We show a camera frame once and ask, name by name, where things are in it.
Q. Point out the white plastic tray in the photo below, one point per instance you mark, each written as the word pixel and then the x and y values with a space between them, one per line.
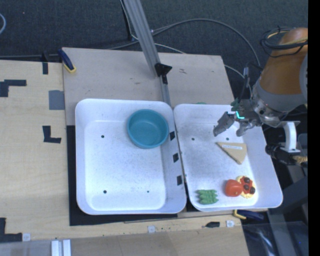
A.
pixel 207 162
pixel 125 170

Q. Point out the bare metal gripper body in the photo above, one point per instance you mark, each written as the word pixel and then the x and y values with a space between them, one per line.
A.
pixel 255 112

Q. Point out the pale wood board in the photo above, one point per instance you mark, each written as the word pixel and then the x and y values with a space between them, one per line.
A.
pixel 112 75

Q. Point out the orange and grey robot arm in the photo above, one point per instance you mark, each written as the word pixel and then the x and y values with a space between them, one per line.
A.
pixel 282 75

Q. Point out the black cylinder on white bracket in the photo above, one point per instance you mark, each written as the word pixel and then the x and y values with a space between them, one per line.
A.
pixel 291 140

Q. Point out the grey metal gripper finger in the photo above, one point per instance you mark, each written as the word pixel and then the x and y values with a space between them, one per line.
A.
pixel 243 128
pixel 223 125

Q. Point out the green pea pods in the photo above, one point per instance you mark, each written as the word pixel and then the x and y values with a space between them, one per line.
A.
pixel 207 196

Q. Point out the teal bowl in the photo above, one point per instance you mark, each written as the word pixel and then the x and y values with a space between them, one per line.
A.
pixel 147 130

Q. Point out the red tomato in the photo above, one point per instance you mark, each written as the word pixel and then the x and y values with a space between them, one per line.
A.
pixel 232 188

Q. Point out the yellow pizza with dark olives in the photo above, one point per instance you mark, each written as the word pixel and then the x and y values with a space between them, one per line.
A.
pixel 250 193

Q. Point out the tan triangular bread slice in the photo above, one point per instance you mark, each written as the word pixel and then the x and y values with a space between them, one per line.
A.
pixel 236 151

